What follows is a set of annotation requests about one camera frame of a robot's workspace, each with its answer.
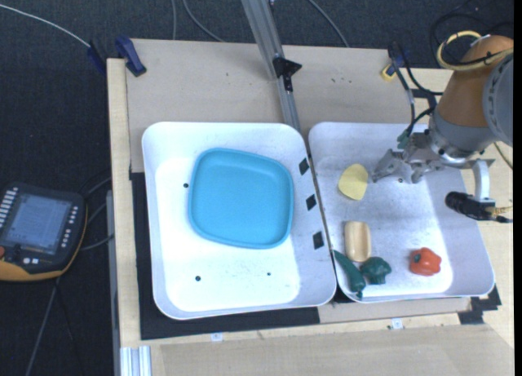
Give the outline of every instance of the blue plate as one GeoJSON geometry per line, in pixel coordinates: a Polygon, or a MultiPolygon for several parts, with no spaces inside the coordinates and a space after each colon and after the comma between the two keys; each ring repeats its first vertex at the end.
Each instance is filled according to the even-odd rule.
{"type": "Polygon", "coordinates": [[[289,235],[294,185],[278,161],[212,148],[200,154],[188,194],[190,224],[202,237],[231,246],[267,249],[289,235]]]}

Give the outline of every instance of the metal pole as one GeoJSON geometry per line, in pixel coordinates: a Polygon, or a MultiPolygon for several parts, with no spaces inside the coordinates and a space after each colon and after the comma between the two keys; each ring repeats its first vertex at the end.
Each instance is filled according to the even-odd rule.
{"type": "Polygon", "coordinates": [[[279,99],[285,123],[300,131],[299,117],[295,108],[294,95],[291,87],[285,86],[283,76],[276,73],[274,59],[285,58],[279,34],[277,33],[269,0],[241,0],[246,17],[250,22],[255,41],[263,57],[268,76],[277,81],[279,99]]]}

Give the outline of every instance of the dark green object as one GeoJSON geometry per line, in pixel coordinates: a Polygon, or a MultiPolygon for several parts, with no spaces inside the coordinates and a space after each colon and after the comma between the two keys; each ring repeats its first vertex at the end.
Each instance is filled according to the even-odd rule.
{"type": "Polygon", "coordinates": [[[390,265],[380,257],[370,257],[361,265],[361,273],[371,285],[386,283],[386,275],[392,272],[390,265]]]}
{"type": "Polygon", "coordinates": [[[334,250],[334,257],[343,268],[348,278],[348,286],[357,298],[362,298],[362,290],[366,287],[365,278],[352,261],[344,254],[334,250]]]}

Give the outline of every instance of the red pepper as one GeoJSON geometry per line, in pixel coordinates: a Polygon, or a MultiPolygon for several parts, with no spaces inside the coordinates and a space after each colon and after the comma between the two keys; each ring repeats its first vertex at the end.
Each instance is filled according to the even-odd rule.
{"type": "Polygon", "coordinates": [[[409,260],[409,270],[415,274],[432,276],[440,272],[442,259],[427,247],[413,251],[409,260]]]}

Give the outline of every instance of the wooden table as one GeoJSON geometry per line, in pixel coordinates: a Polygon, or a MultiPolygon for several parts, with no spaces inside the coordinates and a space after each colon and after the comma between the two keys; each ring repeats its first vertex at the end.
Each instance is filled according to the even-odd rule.
{"type": "MultiPolygon", "coordinates": [[[[480,225],[503,305],[480,325],[461,325],[457,312],[469,298],[391,303],[326,304],[321,323],[297,328],[141,340],[132,189],[143,171],[140,140],[158,121],[282,122],[276,86],[267,80],[255,44],[134,40],[148,71],[134,77],[121,59],[108,60],[108,106],[113,162],[115,241],[113,273],[116,353],[122,374],[514,374],[512,225],[480,225]]],[[[306,140],[322,121],[409,122],[409,106],[396,79],[379,76],[383,50],[286,46],[294,96],[306,140]]],[[[418,80],[443,90],[451,72],[420,69],[418,80]]],[[[418,103],[418,110],[425,104],[418,103]]],[[[502,147],[512,157],[510,148],[502,147]]],[[[497,158],[492,194],[512,204],[512,170],[497,158]]],[[[463,172],[473,189],[470,172],[463,172]]]]}

